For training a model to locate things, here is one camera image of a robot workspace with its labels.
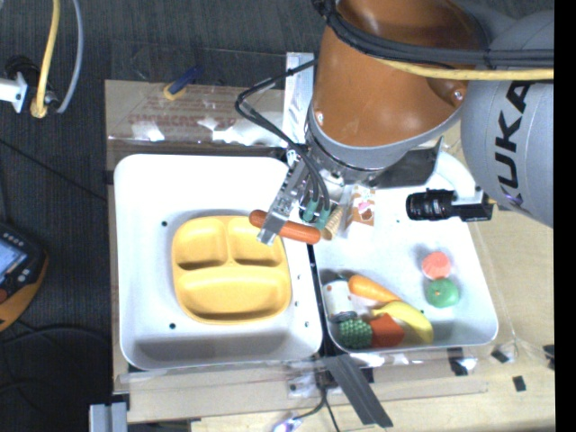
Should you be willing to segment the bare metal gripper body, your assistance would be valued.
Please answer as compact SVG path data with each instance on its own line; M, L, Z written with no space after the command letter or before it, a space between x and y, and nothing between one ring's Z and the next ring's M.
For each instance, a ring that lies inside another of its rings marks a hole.
M328 206L331 209L340 203L347 186L377 177L376 169L352 166L316 144L290 146L286 158L288 173L270 208L270 212L284 217L297 206L320 216Z

